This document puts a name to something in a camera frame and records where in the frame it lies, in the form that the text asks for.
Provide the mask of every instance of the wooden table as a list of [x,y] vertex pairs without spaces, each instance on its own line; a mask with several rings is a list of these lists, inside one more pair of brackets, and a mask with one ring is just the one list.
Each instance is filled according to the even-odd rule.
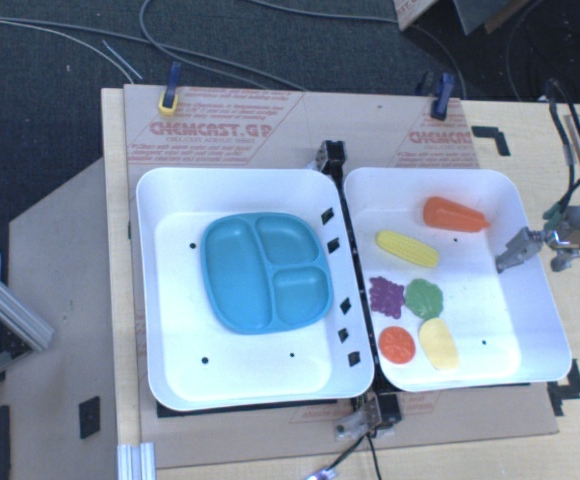
[[[471,126],[496,126],[505,133],[511,156],[499,156],[494,142],[475,139],[482,168],[504,173],[517,186],[530,225],[540,229],[541,215],[565,190],[567,169],[547,105],[540,103],[462,102]],[[567,108],[560,107],[565,115]],[[114,332],[117,433],[119,444],[141,440],[133,312],[123,91],[102,92],[103,140],[108,203],[108,234]],[[580,369],[580,259],[553,273],[548,248],[540,253],[572,355]],[[571,479],[580,478],[580,400],[567,401],[556,435],[417,448],[381,450],[384,479]],[[166,469],[158,478],[300,480],[328,465],[333,456],[307,456],[214,466]],[[342,479],[375,478],[369,452],[352,454],[338,468]]]

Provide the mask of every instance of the orange carrot toy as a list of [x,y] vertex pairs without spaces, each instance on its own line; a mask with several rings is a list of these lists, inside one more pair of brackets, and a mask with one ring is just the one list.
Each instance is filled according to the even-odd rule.
[[453,231],[481,231],[490,226],[483,213],[443,197],[431,197],[423,207],[428,226]]

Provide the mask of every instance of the yellow clamp pad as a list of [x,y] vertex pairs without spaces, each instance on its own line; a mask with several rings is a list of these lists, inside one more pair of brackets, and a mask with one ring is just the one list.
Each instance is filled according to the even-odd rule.
[[384,230],[377,233],[375,240],[383,250],[415,265],[432,268],[439,263],[439,253],[415,238]]
[[164,107],[163,99],[166,97],[166,93],[161,93],[161,98],[159,98],[159,112],[164,116],[174,115],[174,111],[177,110],[177,104],[179,103],[179,95],[175,94],[174,100],[172,101],[172,107]]

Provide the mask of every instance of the dark floor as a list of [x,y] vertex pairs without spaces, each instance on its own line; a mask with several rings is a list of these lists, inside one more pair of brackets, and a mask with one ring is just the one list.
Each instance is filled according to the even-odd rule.
[[[0,17],[81,25],[140,37],[145,0],[0,0]],[[395,18],[392,0],[265,0],[324,13]],[[270,80],[207,60],[272,89],[413,94],[426,71],[459,71],[467,99],[536,101],[553,76],[580,103],[580,0],[534,0],[486,34],[466,36],[452,0],[440,0],[400,33],[394,25],[297,16],[239,0],[157,0],[146,24],[163,43],[274,73]],[[167,81],[171,59],[111,35],[42,25],[110,55],[105,40],[146,84]],[[82,44],[0,24],[0,234],[8,222],[102,155],[100,91],[127,80]],[[186,67],[182,84],[253,87]]]

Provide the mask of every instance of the blue plate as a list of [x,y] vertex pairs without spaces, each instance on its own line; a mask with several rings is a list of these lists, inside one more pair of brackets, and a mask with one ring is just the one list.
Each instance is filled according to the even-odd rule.
[[304,327],[332,304],[319,240],[293,215],[244,213],[214,221],[201,239],[201,267],[215,314],[238,333]]

